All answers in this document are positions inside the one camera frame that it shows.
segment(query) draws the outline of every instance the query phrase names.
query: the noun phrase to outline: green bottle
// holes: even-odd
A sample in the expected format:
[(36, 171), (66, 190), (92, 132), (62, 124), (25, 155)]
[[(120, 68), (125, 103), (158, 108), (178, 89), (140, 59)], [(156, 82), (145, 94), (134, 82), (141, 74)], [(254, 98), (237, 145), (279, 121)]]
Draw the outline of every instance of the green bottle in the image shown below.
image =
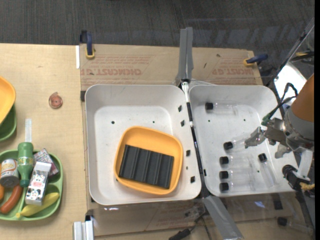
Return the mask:
[(21, 142), (18, 145), (18, 172), (21, 175), (20, 186), (29, 186), (30, 175), (34, 169), (34, 146), (31, 142)]

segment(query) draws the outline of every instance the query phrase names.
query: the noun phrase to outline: toy banana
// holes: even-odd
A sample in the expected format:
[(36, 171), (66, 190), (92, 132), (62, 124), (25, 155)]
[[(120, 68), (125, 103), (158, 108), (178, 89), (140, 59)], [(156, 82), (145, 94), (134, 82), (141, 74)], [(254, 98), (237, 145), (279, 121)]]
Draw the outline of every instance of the toy banana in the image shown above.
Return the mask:
[(59, 196), (60, 196), (60, 194), (58, 192), (46, 194), (43, 198), (42, 205), (35, 205), (35, 204), (26, 205), (22, 209), (22, 211), (16, 213), (15, 216), (17, 218), (20, 218), (21, 216), (28, 217), (28, 216), (34, 215), (34, 214), (44, 210), (45, 208), (49, 207), (54, 202), (56, 202), (58, 200)]

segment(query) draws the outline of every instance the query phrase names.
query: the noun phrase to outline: blue clamp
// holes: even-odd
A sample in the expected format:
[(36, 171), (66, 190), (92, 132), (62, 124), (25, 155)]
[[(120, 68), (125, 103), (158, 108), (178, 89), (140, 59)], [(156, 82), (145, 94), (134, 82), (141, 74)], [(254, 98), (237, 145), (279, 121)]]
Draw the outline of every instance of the blue clamp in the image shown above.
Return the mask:
[(245, 59), (243, 61), (243, 64), (246, 66), (246, 67), (249, 67), (249, 66), (253, 66), (254, 63), (257, 63), (259, 64), (260, 62), (262, 61), (265, 61), (266, 59), (268, 59), (268, 54), (261, 54), (261, 55), (257, 55), (257, 56), (254, 56), (252, 58), (249, 58), (249, 59)]
[(95, 57), (95, 49), (92, 47), (92, 36), (91, 33), (86, 30), (81, 31), (80, 43), (86, 44), (85, 57), (89, 60)]

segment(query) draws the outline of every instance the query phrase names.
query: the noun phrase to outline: toy milk carton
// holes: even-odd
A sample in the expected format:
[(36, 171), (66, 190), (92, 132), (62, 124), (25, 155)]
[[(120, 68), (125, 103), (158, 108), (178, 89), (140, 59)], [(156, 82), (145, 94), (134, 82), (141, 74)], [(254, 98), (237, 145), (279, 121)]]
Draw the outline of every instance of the toy milk carton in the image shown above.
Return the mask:
[(35, 163), (24, 199), (27, 205), (42, 205), (50, 169), (51, 163), (39, 161)]

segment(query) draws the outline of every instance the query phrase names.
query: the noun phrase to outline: green bowl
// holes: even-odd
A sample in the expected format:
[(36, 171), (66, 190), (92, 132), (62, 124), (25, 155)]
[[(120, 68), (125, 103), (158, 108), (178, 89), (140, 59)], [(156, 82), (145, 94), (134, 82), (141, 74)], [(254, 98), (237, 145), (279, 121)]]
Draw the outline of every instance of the green bowl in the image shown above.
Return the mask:
[(14, 134), (17, 128), (16, 107), (13, 104), (8, 115), (0, 124), (0, 142), (5, 141)]
[[(63, 167), (61, 164), (61, 161), (53, 154), (49, 153), (51, 156), (54, 164), (59, 170), (59, 173), (49, 177), (48, 179), (48, 184), (45, 190), (45, 194), (49, 193), (54, 193), (58, 192), (59, 193), (59, 198), (58, 200), (50, 205), (49, 207), (35, 213), (34, 215), (24, 217), (21, 216), (20, 218), (16, 217), (16, 213), (19, 213), (22, 211), (22, 209), (25, 207), (25, 196), (27, 192), (27, 187), (23, 188), (22, 195), (20, 197), (19, 202), (15, 205), (15, 207), (7, 214), (2, 214), (0, 213), (0, 220), (5, 220), (5, 221), (36, 221), (36, 220), (41, 220), (44, 218), (49, 217), (52, 215), (59, 207), (60, 201), (61, 201), (61, 196), (62, 196), (62, 189), (63, 189)], [(12, 149), (12, 150), (7, 150), (2, 153), (0, 153), (0, 163), (2, 163), (6, 159), (18, 159), (18, 150), (17, 149)], [(4, 189), (4, 197), (0, 201), (0, 207), (9, 199), (11, 193), (12, 193), (12, 188), (5, 188)]]

